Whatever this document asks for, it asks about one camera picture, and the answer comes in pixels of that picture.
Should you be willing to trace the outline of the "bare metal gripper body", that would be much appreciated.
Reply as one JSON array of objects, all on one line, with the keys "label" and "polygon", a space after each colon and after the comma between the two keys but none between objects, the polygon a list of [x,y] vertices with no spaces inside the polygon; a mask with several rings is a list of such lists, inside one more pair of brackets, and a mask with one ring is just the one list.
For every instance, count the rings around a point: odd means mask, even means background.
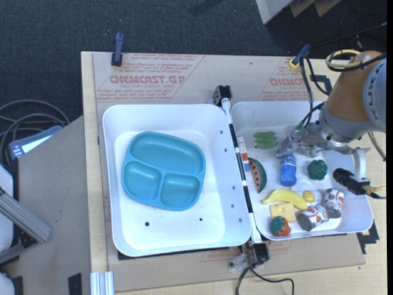
[{"label": "bare metal gripper body", "polygon": [[350,141],[351,139],[335,133],[325,122],[309,123],[300,135],[301,148],[324,144],[325,151],[337,151],[341,154],[352,154],[352,148],[348,145]]}]

